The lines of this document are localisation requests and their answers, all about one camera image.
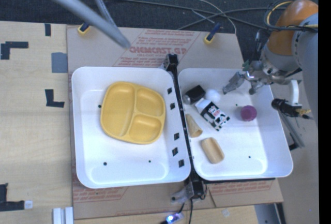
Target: yellow plate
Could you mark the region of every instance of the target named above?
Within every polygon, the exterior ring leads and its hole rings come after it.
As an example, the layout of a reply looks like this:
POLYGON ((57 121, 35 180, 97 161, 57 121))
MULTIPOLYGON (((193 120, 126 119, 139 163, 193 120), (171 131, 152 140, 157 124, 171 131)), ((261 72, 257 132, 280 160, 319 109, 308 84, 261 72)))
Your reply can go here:
POLYGON ((130 82, 110 85, 101 107, 103 131, 116 139, 150 144, 162 134, 166 107, 156 91, 130 82))

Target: cardboard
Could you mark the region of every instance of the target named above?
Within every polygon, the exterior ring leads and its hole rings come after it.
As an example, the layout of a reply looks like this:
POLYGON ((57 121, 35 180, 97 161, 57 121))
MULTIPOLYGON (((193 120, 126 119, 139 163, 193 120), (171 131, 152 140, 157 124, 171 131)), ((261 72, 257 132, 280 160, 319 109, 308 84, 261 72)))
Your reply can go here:
MULTIPOLYGON (((160 67, 167 53, 178 56, 178 72, 185 68, 241 68, 242 55, 234 34, 216 34, 206 46, 207 32, 120 28, 132 45, 125 50, 95 28, 85 36, 77 26, 67 27, 68 83, 72 155, 72 193, 75 219, 178 211, 172 194, 184 183, 155 184, 105 189, 84 187, 76 175, 72 123, 71 75, 83 66, 160 67)), ((278 180, 225 182, 208 185, 204 200, 194 209, 282 202, 278 180)))

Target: purple lid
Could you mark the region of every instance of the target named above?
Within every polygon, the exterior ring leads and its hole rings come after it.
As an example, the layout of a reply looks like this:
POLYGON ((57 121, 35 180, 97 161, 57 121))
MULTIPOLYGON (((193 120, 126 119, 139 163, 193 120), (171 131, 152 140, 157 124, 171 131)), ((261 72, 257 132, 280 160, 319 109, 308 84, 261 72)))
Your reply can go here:
POLYGON ((244 106, 240 111, 240 115, 244 121, 252 121, 257 116, 257 110, 253 106, 244 106))

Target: white tray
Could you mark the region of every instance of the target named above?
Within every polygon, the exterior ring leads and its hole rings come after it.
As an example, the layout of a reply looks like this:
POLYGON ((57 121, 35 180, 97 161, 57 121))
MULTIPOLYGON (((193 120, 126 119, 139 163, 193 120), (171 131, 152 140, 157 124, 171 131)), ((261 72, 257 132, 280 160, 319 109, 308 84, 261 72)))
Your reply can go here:
POLYGON ((73 73, 71 81, 76 170, 83 185, 107 188, 173 183, 188 177, 191 165, 168 72, 158 68, 82 67, 73 73), (143 85, 163 96, 166 119, 156 142, 133 144, 103 132, 99 106, 108 86, 117 81, 143 85))
POLYGON ((217 132, 194 105, 184 104, 185 113, 191 114, 203 129, 199 137, 190 137, 194 168, 201 178, 209 181, 288 176, 293 162, 278 112, 271 106, 270 86, 249 95, 250 84, 245 81, 238 89, 224 95, 223 86, 237 71, 240 70, 184 69, 178 76, 182 95, 197 85, 204 90, 216 89, 221 98, 214 103, 230 117, 217 132), (240 110, 245 105, 256 108, 258 115, 253 121, 242 121, 240 110), (201 141, 208 137, 214 137, 224 152, 225 158, 218 164, 210 163, 201 148, 201 141))

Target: divided yellow plate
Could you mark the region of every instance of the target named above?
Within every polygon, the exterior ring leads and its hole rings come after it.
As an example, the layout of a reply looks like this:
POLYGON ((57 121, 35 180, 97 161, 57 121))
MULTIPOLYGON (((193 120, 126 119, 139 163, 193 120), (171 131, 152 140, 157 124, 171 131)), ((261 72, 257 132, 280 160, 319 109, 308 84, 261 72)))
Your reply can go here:
POLYGON ((113 138, 150 144, 162 134, 165 111, 158 92, 130 82, 115 82, 104 96, 100 122, 103 131, 113 138))

